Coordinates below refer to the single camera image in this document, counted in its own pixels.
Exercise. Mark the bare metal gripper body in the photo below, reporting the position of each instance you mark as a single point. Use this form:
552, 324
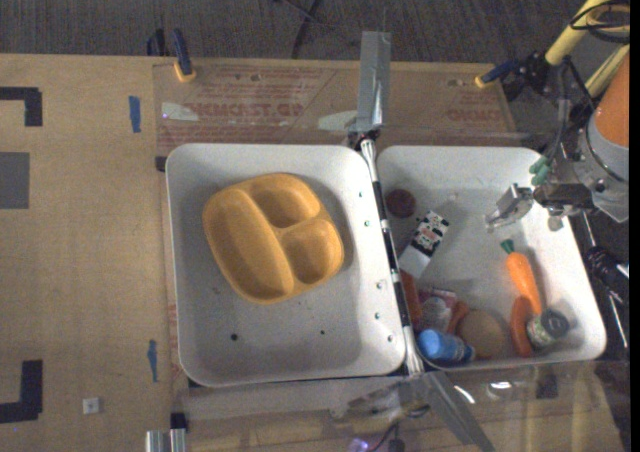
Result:
565, 196

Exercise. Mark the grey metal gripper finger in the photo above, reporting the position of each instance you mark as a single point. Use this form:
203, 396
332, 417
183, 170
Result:
500, 219
515, 197

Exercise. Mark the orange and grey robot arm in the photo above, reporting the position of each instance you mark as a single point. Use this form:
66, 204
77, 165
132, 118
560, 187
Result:
614, 105

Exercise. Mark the white plastic tray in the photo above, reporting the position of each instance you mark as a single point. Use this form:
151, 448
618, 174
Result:
465, 175
280, 340

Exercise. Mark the orange carrot with green top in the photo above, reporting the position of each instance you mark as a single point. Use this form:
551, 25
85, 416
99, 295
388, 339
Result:
522, 275

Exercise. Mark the white carton with cow print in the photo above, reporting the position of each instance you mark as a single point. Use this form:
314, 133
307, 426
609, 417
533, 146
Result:
424, 242

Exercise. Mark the brown round biscuit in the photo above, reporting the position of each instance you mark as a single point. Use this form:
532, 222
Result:
400, 203

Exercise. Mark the small brown-orange curved piece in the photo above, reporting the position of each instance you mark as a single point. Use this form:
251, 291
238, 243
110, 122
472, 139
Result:
458, 316

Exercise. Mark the pink and clear packet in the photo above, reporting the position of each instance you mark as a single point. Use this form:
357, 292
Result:
436, 307

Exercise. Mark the orange sausage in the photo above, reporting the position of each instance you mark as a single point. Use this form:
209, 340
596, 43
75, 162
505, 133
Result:
520, 330

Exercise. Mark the thin black and white rod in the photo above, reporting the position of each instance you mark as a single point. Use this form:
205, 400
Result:
385, 232

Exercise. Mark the brown round bread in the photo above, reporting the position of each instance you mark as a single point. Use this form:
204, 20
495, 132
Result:
481, 335

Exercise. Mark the small green can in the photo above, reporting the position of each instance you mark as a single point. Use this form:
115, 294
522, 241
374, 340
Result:
544, 329

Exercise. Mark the red-orange sausage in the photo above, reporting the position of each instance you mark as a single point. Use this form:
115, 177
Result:
411, 297

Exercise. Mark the clear bottle with blue cap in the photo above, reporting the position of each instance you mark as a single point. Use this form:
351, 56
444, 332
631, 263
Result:
442, 346

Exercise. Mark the orange divided plate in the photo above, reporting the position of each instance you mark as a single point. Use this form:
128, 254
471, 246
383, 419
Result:
260, 240

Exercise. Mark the brown cardboard board, red print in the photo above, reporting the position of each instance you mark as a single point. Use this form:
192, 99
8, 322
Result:
260, 105

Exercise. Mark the black cylinder on white bracket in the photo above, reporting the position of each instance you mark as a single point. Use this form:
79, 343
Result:
604, 264

